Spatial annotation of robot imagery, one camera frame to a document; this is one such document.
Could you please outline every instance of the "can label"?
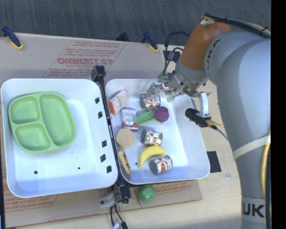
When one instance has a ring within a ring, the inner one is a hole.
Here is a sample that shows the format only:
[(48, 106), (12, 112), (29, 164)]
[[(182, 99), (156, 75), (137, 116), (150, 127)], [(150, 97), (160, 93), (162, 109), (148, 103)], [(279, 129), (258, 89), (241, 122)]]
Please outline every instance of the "can label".
[(163, 134), (161, 132), (143, 130), (141, 142), (148, 145), (161, 145)]
[(157, 95), (154, 98), (144, 100), (144, 95), (142, 95), (140, 105), (141, 108), (158, 108), (161, 105), (161, 97)]
[(168, 155), (164, 155), (161, 158), (151, 160), (149, 167), (154, 174), (162, 173), (173, 167), (173, 161)]

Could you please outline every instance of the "white strap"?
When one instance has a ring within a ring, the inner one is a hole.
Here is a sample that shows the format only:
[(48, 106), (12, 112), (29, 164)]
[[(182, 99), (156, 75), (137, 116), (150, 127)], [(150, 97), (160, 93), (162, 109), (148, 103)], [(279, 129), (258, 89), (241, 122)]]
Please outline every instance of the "white strap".
[(247, 144), (243, 145), (242, 147), (236, 149), (233, 152), (233, 157), (234, 157), (234, 159), (237, 159), (241, 155), (248, 153), (251, 150), (254, 150), (260, 146), (264, 146), (268, 143), (271, 143), (271, 135), (264, 136), (260, 139), (254, 140), (254, 141), (247, 143)]

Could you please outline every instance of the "green plastic plate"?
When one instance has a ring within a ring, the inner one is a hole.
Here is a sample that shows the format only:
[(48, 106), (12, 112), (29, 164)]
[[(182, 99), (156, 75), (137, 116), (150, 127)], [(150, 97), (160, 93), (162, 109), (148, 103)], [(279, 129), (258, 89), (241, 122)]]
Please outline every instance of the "green plastic plate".
[(17, 144), (30, 153), (66, 147), (76, 138), (67, 101), (58, 93), (24, 95), (9, 105), (9, 121)]

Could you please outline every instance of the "gray carpet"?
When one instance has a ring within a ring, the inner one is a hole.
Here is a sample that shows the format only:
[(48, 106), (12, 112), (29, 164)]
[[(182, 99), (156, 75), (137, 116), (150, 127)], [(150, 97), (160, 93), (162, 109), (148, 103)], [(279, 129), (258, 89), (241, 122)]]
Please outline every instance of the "gray carpet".
[[(164, 44), (173, 31), (191, 33), (206, 12), (271, 30), (271, 0), (0, 0), (0, 36), (4, 25), (15, 32), (104, 40), (126, 32), (133, 42), (148, 31)], [(170, 43), (185, 45), (186, 38)]]

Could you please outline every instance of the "blue clamp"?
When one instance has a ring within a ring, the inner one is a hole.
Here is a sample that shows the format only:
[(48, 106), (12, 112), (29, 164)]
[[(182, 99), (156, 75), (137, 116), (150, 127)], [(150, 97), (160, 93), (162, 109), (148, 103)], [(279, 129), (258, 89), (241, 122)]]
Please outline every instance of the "blue clamp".
[(148, 45), (148, 48), (150, 50), (152, 50), (152, 52), (158, 52), (159, 48), (158, 48), (156, 40), (153, 38), (153, 36), (148, 31), (144, 32), (143, 36), (144, 36), (144, 41), (147, 39), (148, 42), (150, 43)]
[(15, 33), (8, 28), (6, 25), (3, 26), (2, 31), (5, 35), (7, 35), (10, 38), (10, 44), (17, 50), (21, 50), (23, 48), (23, 44), (18, 40)]

